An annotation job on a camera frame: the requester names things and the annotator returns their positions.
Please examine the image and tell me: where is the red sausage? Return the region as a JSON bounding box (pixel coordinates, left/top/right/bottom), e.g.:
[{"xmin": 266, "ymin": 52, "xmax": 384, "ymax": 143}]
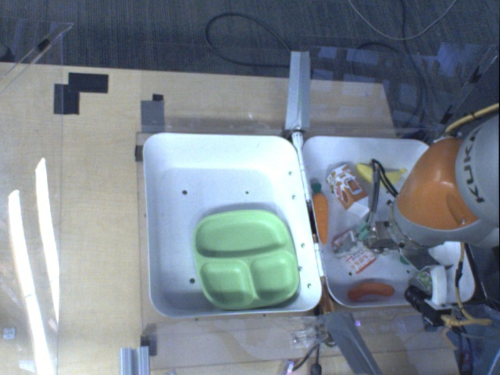
[{"xmin": 347, "ymin": 281, "xmax": 395, "ymax": 302}]

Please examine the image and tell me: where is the green divided plate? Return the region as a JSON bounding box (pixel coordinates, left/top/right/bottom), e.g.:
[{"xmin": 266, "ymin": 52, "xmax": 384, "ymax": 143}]
[{"xmin": 194, "ymin": 209, "xmax": 302, "ymax": 312}]

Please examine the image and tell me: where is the red and white packet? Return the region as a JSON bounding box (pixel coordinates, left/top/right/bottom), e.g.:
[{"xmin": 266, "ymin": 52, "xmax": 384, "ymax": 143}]
[{"xmin": 331, "ymin": 229, "xmax": 358, "ymax": 254}]

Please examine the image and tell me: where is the orange carrot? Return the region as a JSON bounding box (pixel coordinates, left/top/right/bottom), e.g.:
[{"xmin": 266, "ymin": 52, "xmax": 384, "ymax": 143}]
[{"xmin": 311, "ymin": 181, "xmax": 330, "ymax": 245}]

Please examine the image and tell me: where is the black cylinder on white bracket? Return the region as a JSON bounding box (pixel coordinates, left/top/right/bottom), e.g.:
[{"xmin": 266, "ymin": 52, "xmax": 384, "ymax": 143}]
[{"xmin": 404, "ymin": 265, "xmax": 455, "ymax": 327}]

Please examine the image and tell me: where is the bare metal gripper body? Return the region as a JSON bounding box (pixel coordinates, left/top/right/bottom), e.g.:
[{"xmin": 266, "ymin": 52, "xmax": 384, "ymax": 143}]
[{"xmin": 362, "ymin": 219, "xmax": 405, "ymax": 255}]

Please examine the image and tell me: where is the white plastic tray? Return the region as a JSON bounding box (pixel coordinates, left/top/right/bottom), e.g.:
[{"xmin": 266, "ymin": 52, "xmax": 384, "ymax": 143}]
[
  {"xmin": 142, "ymin": 132, "xmax": 323, "ymax": 319},
  {"xmin": 302, "ymin": 135, "xmax": 477, "ymax": 309}
]

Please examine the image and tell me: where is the orange and white carton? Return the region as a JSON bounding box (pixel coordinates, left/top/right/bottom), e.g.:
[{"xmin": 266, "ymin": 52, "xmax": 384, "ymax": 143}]
[{"xmin": 325, "ymin": 163, "xmax": 370, "ymax": 219}]

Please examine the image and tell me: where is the yellow banana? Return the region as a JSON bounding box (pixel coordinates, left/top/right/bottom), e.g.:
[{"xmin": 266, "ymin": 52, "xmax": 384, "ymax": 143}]
[{"xmin": 355, "ymin": 162, "xmax": 408, "ymax": 184}]

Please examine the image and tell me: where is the orange and white packet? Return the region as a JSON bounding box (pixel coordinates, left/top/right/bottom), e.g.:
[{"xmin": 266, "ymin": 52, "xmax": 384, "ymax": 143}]
[{"xmin": 342, "ymin": 245, "xmax": 377, "ymax": 275}]

